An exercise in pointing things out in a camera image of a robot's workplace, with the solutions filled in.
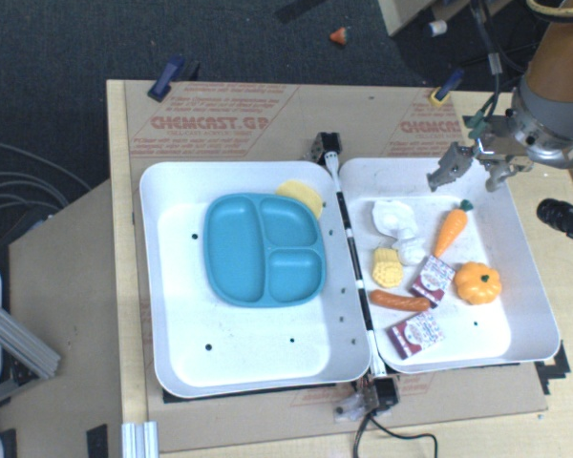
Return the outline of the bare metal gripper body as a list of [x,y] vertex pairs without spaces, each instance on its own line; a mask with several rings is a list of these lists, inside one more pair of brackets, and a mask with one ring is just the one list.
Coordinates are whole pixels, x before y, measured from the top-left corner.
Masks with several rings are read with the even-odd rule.
[[527,172],[535,164],[573,170],[573,139],[524,114],[493,115],[475,139],[476,159],[492,172]]

